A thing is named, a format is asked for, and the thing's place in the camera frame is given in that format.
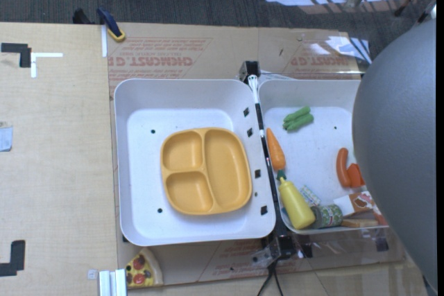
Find brown cardboard board red print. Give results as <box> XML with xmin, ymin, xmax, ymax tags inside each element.
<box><xmin>106</xmin><ymin>23</ymin><xmax>407</xmax><ymax>286</ymax></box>

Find green beans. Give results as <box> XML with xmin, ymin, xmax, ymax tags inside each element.
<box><xmin>282</xmin><ymin>105</ymin><xmax>315</xmax><ymax>132</ymax></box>

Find thin black and white rod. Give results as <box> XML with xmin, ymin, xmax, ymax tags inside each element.
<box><xmin>248</xmin><ymin>75</ymin><xmax>280</xmax><ymax>237</ymax></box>

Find white plastic tray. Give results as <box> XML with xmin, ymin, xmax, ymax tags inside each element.
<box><xmin>258</xmin><ymin>78</ymin><xmax>390</xmax><ymax>236</ymax></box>
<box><xmin>113</xmin><ymin>78</ymin><xmax>278</xmax><ymax>247</ymax></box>

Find orange sausage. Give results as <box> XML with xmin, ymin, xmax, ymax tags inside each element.
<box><xmin>335</xmin><ymin>147</ymin><xmax>352</xmax><ymax>189</ymax></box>

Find orange carrot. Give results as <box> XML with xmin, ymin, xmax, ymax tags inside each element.
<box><xmin>266</xmin><ymin>128</ymin><xmax>288</xmax><ymax>181</ymax></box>

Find orange block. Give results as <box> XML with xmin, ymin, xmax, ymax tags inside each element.
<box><xmin>346</xmin><ymin>163</ymin><xmax>366</xmax><ymax>189</ymax></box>

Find white and brown carton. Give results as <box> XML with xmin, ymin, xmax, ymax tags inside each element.
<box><xmin>332</xmin><ymin>190</ymin><xmax>382</xmax><ymax>218</ymax></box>

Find small white printed packet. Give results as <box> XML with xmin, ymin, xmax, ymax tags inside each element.
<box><xmin>299</xmin><ymin>184</ymin><xmax>322</xmax><ymax>208</ymax></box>

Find yellow divided plate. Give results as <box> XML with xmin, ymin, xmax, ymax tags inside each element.
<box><xmin>160</xmin><ymin>127</ymin><xmax>253</xmax><ymax>216</ymax></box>

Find yellow squeeze bottle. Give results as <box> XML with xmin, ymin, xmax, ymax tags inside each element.
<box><xmin>277</xmin><ymin>176</ymin><xmax>316</xmax><ymax>230</ymax></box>

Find green can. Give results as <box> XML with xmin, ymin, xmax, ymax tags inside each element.
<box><xmin>310</xmin><ymin>204</ymin><xmax>344</xmax><ymax>229</ymax></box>

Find yellow pizza slice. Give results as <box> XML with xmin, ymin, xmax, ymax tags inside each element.
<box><xmin>124</xmin><ymin>247</ymin><xmax>164</xmax><ymax>289</ymax></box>

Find black block with thin wires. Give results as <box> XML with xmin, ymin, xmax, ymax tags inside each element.
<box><xmin>238</xmin><ymin>60</ymin><xmax>262</xmax><ymax>82</ymax></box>
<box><xmin>252</xmin><ymin>234</ymin><xmax>300</xmax><ymax>267</ymax></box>

